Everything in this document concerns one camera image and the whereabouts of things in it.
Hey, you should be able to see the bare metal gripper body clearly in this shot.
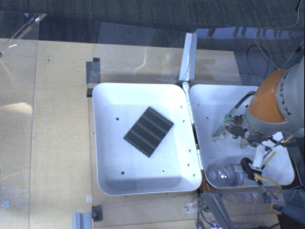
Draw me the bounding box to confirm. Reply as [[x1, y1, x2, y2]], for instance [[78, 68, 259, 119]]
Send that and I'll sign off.
[[227, 114, 256, 143]]

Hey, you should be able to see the white plastic tray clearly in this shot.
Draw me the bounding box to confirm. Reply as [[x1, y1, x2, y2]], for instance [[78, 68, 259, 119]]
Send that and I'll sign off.
[[91, 82, 203, 197], [188, 83, 295, 189]]

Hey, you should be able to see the thin black and white rod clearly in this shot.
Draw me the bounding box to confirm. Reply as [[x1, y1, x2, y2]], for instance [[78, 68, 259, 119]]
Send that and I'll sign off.
[[182, 81, 204, 172]]

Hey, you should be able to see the clear plastic bottle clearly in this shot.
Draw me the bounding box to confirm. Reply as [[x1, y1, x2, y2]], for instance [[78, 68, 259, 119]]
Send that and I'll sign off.
[[206, 163, 245, 187]]

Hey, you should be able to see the dark grey ridged block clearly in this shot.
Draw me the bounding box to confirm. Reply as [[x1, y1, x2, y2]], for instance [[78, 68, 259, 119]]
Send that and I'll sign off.
[[123, 106, 175, 158]]

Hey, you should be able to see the black cylinder on white bracket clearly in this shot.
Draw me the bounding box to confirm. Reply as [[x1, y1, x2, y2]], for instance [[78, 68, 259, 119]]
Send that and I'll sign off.
[[240, 145, 266, 180]]

